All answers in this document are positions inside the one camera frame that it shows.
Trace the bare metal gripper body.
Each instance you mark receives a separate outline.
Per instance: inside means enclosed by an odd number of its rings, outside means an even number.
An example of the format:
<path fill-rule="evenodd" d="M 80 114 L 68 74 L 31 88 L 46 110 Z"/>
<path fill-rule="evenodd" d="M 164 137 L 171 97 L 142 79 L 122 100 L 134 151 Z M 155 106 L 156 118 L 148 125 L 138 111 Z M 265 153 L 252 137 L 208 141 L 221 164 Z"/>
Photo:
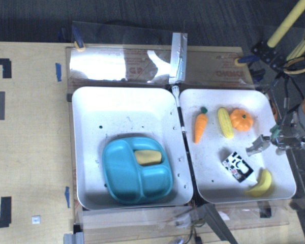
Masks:
<path fill-rule="evenodd" d="M 280 151 L 305 150 L 305 130 L 297 125 L 277 126 L 270 129 L 270 141 Z"/>

